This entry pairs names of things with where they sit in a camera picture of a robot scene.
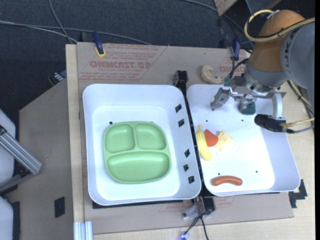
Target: green plate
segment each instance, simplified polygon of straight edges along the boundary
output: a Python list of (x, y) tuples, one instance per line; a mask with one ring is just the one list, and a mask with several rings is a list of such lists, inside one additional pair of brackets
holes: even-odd
[(153, 122), (112, 124), (103, 135), (103, 152), (109, 175), (119, 183), (158, 181), (171, 169), (166, 135)]

